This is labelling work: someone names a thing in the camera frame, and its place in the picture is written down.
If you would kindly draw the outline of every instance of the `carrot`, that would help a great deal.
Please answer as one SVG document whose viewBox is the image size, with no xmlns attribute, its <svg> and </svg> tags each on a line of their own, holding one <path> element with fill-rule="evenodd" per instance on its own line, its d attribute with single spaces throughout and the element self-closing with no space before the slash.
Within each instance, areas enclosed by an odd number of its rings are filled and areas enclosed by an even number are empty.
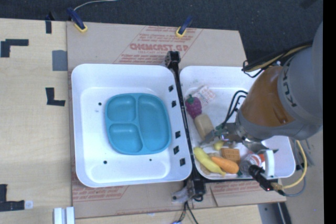
<svg viewBox="0 0 336 224">
<path fill-rule="evenodd" d="M 213 156 L 211 157 L 211 160 L 229 174 L 237 174 L 239 171 L 238 164 L 229 159 Z"/>
</svg>

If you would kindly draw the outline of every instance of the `blue divided plate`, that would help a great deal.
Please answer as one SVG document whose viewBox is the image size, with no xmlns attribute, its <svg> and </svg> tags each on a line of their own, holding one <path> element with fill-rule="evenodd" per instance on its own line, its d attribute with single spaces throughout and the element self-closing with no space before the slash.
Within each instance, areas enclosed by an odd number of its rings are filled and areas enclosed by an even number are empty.
<svg viewBox="0 0 336 224">
<path fill-rule="evenodd" d="M 112 147 L 128 155 L 154 154 L 171 142 L 171 126 L 162 100 L 152 94 L 125 93 L 105 106 L 107 134 Z"/>
</svg>

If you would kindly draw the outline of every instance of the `black hole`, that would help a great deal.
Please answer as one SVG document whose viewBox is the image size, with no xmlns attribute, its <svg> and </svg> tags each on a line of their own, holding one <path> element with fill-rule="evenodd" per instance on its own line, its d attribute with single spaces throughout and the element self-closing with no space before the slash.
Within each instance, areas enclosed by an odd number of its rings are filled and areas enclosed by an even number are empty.
<svg viewBox="0 0 336 224">
<path fill-rule="evenodd" d="M 174 155 L 176 155 L 179 151 L 180 149 L 178 148 L 178 146 L 174 147 Z"/>
<path fill-rule="evenodd" d="M 180 166 L 185 165 L 185 158 L 180 159 Z"/>
</svg>

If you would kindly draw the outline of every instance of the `blue clamp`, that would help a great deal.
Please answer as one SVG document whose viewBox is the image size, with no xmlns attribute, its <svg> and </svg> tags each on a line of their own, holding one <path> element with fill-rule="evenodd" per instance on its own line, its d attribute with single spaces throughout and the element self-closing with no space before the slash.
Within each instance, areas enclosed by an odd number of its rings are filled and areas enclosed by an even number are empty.
<svg viewBox="0 0 336 224">
<path fill-rule="evenodd" d="M 193 22 L 193 17 L 192 16 L 188 16 L 188 18 L 184 21 L 183 25 L 180 26 L 177 30 L 176 30 L 176 36 L 177 37 L 183 37 L 186 29 L 191 25 L 191 23 Z"/>
<path fill-rule="evenodd" d="M 67 14 L 75 22 L 75 27 L 80 32 L 84 33 L 86 30 L 88 30 L 88 27 L 83 23 L 82 19 L 79 17 L 79 15 L 72 8 L 67 8 Z"/>
</svg>

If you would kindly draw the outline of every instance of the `cardboard box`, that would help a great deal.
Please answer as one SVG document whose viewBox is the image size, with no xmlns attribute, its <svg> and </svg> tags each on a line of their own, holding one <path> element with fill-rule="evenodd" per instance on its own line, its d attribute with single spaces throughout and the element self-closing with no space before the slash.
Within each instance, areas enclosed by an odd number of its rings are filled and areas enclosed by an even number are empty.
<svg viewBox="0 0 336 224">
<path fill-rule="evenodd" d="M 83 63 L 162 65 L 168 51 L 179 51 L 182 69 L 187 66 L 235 66 L 246 60 L 238 31 L 188 28 L 177 38 L 175 27 L 86 23 L 85 33 L 67 22 L 69 122 L 72 162 L 72 204 L 76 218 L 129 215 L 181 210 L 171 194 L 183 182 L 89 188 L 76 176 L 72 118 L 71 73 Z M 207 183 L 207 193 L 192 208 L 250 205 L 285 201 L 274 191 L 265 192 L 257 182 Z"/>
</svg>

